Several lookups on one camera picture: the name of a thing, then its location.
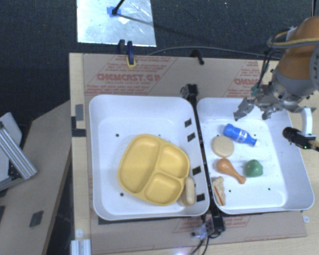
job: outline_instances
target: yellow divided tray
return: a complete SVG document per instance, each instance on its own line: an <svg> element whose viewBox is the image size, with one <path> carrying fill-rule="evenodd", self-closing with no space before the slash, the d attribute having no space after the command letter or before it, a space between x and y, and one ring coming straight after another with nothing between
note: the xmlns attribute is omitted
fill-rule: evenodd
<svg viewBox="0 0 319 255"><path fill-rule="evenodd" d="M141 134L128 145L117 176L127 192L167 206L180 197L189 170L189 158L182 149L157 136Z"/></svg>

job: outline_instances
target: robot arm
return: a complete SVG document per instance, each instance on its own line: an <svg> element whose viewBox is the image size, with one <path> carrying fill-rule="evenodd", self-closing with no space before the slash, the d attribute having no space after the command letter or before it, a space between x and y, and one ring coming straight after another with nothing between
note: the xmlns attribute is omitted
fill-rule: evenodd
<svg viewBox="0 0 319 255"><path fill-rule="evenodd" d="M278 41L282 36L286 37L285 40ZM246 116L254 106L263 111L264 120L286 109L301 113L304 125L301 135L315 140L311 115L315 108L300 107L298 104L315 90L319 91L319 16L308 18L298 27L277 34L268 40L267 45L284 51L273 71L272 80L261 84L260 78L252 88L253 98L243 99L234 113L234 119L237 121Z"/></svg>

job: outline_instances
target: small black square marker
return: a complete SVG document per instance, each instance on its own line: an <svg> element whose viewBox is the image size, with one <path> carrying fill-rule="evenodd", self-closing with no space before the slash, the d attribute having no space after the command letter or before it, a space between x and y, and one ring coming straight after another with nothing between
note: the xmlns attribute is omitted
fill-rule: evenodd
<svg viewBox="0 0 319 255"><path fill-rule="evenodd" d="M192 124L191 119L184 122L185 127L188 127Z"/></svg>
<svg viewBox="0 0 319 255"><path fill-rule="evenodd" d="M30 227L35 227L37 225L40 225L41 219L43 218L43 214L44 214L43 210L35 212L32 215L32 219L31 219L31 222L30 222Z"/></svg>
<svg viewBox="0 0 319 255"><path fill-rule="evenodd" d="M201 166L197 166L192 170L192 175L195 176L197 174L201 173Z"/></svg>
<svg viewBox="0 0 319 255"><path fill-rule="evenodd" d="M191 135L188 135L188 142L190 142L193 138L195 138L195 133L193 132Z"/></svg>
<svg viewBox="0 0 319 255"><path fill-rule="evenodd" d="M205 196L204 196L204 194L202 193L202 194L198 194L197 196L196 196L196 202L200 202L200 201L203 201L203 200L205 200L206 198L205 198Z"/></svg>

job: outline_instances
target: dark wall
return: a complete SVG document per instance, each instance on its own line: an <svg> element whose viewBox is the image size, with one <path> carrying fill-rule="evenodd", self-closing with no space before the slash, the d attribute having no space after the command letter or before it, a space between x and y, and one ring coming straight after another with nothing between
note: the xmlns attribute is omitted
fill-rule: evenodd
<svg viewBox="0 0 319 255"><path fill-rule="evenodd" d="M157 48L203 45L262 53L278 30L310 16L312 0L151 0ZM316 15L319 15L317 0ZM70 52L115 53L115 46L79 44L76 0L0 0L0 116L18 123L69 99ZM167 52L189 56L189 50ZM203 51L206 57L253 58Z"/></svg>

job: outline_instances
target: blue plastic bottle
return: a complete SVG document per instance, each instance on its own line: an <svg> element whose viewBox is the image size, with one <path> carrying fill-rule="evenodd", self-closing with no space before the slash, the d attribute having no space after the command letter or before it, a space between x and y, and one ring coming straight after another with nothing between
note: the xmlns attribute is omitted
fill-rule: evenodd
<svg viewBox="0 0 319 255"><path fill-rule="evenodd" d="M235 142L248 143L252 146L254 146L257 141L257 139L253 139L247 131L239 129L232 124L227 124L225 126L223 135L233 139Z"/></svg>

